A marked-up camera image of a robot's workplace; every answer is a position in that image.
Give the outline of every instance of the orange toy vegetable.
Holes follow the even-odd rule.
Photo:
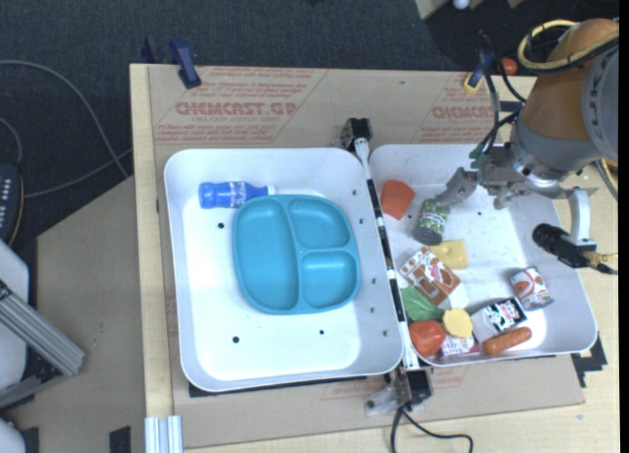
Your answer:
[[[518,327],[516,329],[503,332],[486,340],[483,344],[486,352],[490,355],[497,355],[504,350],[529,341],[533,336],[530,327]]]
[[[415,192],[409,186],[401,181],[389,179],[384,182],[382,195],[380,195],[382,211],[395,217],[399,221],[414,197]]]
[[[513,58],[504,57],[500,60],[502,67],[504,68],[505,76],[515,76],[518,72],[518,62]]]
[[[422,357],[436,354],[445,340],[445,330],[436,320],[418,320],[409,326],[409,334],[415,350]]]

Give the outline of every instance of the white tray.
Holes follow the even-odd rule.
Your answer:
[[[381,193],[387,179],[408,184],[415,199],[408,211],[411,218],[399,221],[384,215],[387,235],[396,267],[422,244],[410,236],[420,204],[445,188],[459,166],[469,168],[474,145],[405,144],[384,145],[371,157],[372,174]],[[492,299],[513,297],[509,278],[528,266],[537,266],[554,302],[541,310],[527,311],[533,337],[526,343],[491,357],[485,352],[424,359],[434,366],[456,366],[496,359],[539,357],[588,350],[596,341],[597,325],[578,272],[539,248],[531,235],[541,223],[560,226],[553,202],[537,194],[515,198],[507,208],[493,208],[493,197],[477,187],[471,197],[451,205],[443,240],[463,240],[469,267],[456,269],[471,300],[473,311]],[[400,287],[408,285],[398,273]]]
[[[403,343],[366,177],[341,149],[187,149],[164,172],[181,362],[210,392],[381,374]],[[201,209],[201,182],[272,185],[279,195],[321,196],[350,220],[361,264],[354,300],[333,311],[276,315],[251,307],[232,260],[235,209]]]

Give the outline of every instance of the gray carpet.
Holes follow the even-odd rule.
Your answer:
[[[120,154],[132,146],[128,66],[142,60],[148,36],[163,59],[168,41],[184,37],[204,65],[466,71],[481,29],[510,54],[543,21],[618,15],[618,0],[527,0],[515,9],[486,0],[474,11],[446,5],[425,22],[414,0],[2,0],[0,60],[41,64],[76,85]],[[17,247],[124,178],[112,165],[36,196],[111,159],[78,96],[50,73],[0,65],[0,118],[24,152],[29,197]],[[17,156],[0,126],[0,162]],[[133,172],[130,155],[122,163]]]

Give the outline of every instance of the toy sausage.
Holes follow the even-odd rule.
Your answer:
[[[483,348],[490,355],[497,355],[504,350],[528,341],[533,336],[530,327],[516,327],[513,330],[489,338],[483,344]]]

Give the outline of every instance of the plastic bottle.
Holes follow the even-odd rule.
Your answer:
[[[257,188],[246,182],[204,182],[199,185],[199,203],[201,208],[236,208],[250,198],[274,193],[272,186]]]

